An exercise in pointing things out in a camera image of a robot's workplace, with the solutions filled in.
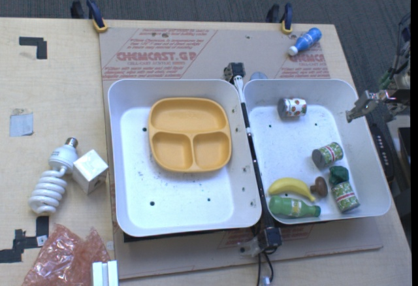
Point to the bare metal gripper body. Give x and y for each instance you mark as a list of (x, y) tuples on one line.
[(400, 100)]

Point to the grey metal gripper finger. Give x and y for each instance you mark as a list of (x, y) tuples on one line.
[(360, 110), (369, 97)]

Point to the green and white can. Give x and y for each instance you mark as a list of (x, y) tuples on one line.
[(329, 154), (345, 197)]

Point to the white can with red print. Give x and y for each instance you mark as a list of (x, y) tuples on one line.
[(294, 107)]

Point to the green broccoli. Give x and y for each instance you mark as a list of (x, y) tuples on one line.
[(338, 175)]

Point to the white plastic tray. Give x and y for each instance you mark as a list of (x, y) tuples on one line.
[(287, 144), (183, 200)]

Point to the blue bottle with white cap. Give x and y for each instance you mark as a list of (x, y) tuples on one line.
[(307, 40)]

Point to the brown mushroom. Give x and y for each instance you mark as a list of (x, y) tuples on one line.
[(320, 186)]

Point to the yellow banana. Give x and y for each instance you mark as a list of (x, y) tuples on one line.
[(289, 186)]

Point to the grey round disc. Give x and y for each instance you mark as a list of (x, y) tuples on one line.
[(258, 76)]

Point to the thin black and white rod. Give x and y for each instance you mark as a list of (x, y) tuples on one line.
[(252, 144)]

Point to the green bottle with yellow label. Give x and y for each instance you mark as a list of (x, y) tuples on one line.
[(287, 207)]

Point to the yellow divided plate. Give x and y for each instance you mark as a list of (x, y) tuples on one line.
[(189, 115)]

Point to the brown cardboard board red print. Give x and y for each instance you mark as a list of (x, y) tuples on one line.
[(196, 59)]

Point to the white cube box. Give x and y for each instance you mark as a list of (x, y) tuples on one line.
[(89, 170)]

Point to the white rectangular block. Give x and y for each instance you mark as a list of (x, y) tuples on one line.
[(104, 273)]

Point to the white spiral light bulb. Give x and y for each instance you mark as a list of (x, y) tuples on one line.
[(49, 190)]

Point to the pink bubble wrap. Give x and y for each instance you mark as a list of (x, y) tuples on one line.
[(62, 258)]

